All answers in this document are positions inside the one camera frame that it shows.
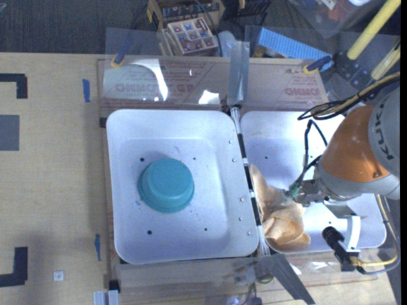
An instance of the wooden table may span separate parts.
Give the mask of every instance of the wooden table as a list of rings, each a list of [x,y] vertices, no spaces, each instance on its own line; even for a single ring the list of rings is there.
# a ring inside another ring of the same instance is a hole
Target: wooden table
[[[0,114],[18,115],[20,122],[19,150],[0,151],[0,275],[13,272],[15,247],[28,247],[28,280],[0,288],[1,304],[92,304],[93,293],[107,288],[105,131],[97,89],[97,61],[103,58],[0,54],[1,73],[28,78],[27,99],[16,98],[15,83],[0,83]],[[89,102],[83,80],[90,83]],[[63,271],[64,280],[54,281],[54,271]],[[291,299],[287,292],[272,289],[258,290],[265,303],[303,304],[285,302]],[[385,274],[308,290],[317,304],[396,304]]]

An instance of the crumpled brown fabric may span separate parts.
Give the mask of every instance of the crumpled brown fabric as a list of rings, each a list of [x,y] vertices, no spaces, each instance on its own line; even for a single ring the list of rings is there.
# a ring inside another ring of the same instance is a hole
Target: crumpled brown fabric
[[[307,248],[311,238],[304,232],[303,206],[293,201],[284,202],[282,191],[269,186],[253,164],[250,165],[250,174],[261,223],[270,246],[281,252]]]

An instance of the gray square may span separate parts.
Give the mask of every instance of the gray square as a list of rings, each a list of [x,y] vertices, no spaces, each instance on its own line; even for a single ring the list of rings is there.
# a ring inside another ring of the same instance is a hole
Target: gray square
[[[20,116],[0,115],[0,151],[20,150]]]

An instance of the plastic bin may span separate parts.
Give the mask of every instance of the plastic bin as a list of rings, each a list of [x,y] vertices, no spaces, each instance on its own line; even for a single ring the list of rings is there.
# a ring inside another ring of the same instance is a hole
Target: plastic bin
[[[374,14],[386,0],[288,0],[324,38]]]

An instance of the blue round container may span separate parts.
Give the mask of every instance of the blue round container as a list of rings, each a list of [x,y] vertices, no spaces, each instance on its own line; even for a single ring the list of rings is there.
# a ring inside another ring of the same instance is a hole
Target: blue round container
[[[141,200],[159,212],[177,212],[192,200],[193,177],[183,163],[165,158],[154,161],[139,177]]]

